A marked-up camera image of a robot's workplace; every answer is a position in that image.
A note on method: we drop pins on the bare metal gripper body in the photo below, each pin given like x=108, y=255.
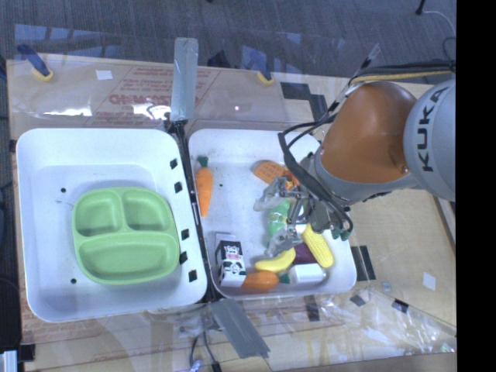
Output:
x=317, y=217

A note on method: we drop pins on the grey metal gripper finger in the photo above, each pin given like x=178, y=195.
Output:
x=271, y=194
x=283, y=239

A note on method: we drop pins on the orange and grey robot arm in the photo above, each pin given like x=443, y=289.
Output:
x=372, y=138

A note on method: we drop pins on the orange waffle biscuit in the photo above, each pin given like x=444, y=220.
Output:
x=267, y=171

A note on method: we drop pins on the yellow banana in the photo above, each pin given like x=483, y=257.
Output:
x=275, y=264

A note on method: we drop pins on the purple eggplant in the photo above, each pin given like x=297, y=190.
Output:
x=304, y=255

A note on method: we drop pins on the yellow corn cob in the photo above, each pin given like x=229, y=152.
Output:
x=319, y=248

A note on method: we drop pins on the white box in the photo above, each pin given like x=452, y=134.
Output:
x=308, y=274

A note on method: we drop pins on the white plastic tray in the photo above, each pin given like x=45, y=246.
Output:
x=236, y=223
x=50, y=207

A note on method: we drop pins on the orange carrot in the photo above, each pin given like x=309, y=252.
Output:
x=204, y=188
x=259, y=281

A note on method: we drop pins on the black and white milk carton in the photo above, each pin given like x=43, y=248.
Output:
x=231, y=262

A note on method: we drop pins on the green divided plate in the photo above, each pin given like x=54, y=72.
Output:
x=124, y=242

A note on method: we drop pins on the brown cardboard board, red print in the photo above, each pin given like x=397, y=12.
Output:
x=128, y=91

